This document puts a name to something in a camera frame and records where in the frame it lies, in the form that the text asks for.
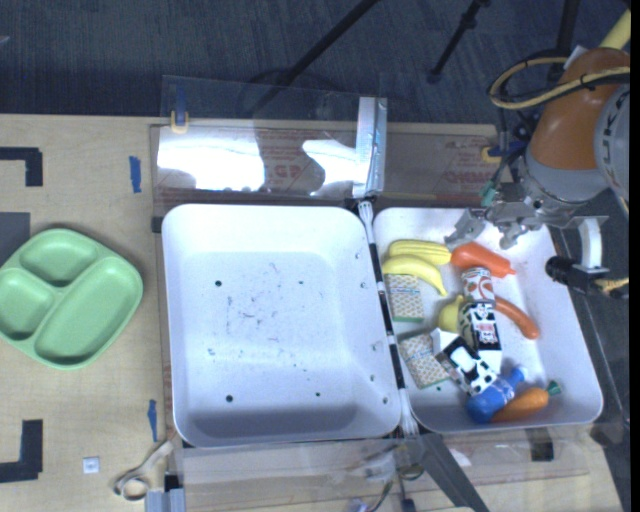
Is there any green divided plate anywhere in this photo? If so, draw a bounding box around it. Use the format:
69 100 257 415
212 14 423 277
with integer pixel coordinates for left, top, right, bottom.
0 228 145 372

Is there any black cylinder on white bracket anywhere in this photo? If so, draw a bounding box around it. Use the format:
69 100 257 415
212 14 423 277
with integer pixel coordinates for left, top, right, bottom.
544 217 612 296

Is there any patterned biscuit packet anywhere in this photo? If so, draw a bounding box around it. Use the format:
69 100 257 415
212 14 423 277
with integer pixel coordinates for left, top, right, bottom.
397 333 450 391
384 272 427 323

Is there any orange sausage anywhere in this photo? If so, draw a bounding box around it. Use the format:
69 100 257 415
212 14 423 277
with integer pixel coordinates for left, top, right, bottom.
492 295 541 341

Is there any orange carrot green top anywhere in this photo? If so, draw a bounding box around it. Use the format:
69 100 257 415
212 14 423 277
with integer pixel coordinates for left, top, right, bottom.
491 380 562 424

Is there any white and orange can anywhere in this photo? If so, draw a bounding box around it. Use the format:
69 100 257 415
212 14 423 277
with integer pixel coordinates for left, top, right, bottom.
460 266 497 304

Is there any yellow banana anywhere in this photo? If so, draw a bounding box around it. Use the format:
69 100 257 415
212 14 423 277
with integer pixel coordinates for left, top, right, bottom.
388 239 453 267
381 254 449 298

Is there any beige strap loop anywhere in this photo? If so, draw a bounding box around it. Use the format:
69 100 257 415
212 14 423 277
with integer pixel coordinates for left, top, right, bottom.
113 439 175 502

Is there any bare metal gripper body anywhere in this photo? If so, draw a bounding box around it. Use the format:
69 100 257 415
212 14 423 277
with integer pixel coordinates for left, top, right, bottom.
482 181 555 234

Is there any blue bottle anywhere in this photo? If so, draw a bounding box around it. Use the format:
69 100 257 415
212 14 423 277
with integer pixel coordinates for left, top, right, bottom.
465 365 530 426

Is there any cow print carton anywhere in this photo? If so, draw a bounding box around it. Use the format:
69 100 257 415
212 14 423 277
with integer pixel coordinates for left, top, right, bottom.
433 335 501 397
459 300 503 352

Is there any thin black and white rod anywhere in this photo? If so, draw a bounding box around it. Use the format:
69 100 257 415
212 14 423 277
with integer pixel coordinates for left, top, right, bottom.
356 199 419 437

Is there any white plastic tray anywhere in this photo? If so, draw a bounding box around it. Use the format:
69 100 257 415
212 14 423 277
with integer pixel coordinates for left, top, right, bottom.
372 206 605 435
160 202 404 449

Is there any yellow pear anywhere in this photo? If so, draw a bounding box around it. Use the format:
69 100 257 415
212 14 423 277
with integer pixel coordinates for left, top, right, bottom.
437 294 467 334

